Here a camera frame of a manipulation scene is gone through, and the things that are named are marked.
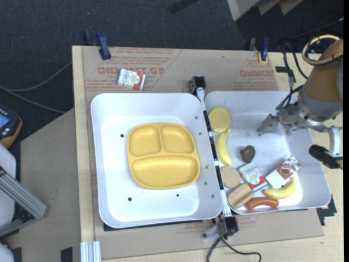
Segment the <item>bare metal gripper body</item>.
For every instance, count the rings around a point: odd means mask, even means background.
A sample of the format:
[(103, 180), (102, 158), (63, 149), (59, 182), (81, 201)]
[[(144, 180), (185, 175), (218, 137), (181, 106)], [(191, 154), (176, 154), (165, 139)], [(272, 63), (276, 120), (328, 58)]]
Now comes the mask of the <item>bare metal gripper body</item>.
[(327, 127), (324, 125), (325, 118), (317, 116), (303, 103), (293, 103), (287, 107), (282, 107), (276, 115), (279, 122), (284, 126), (286, 124), (296, 124), (301, 129), (308, 128), (317, 132), (327, 131)]

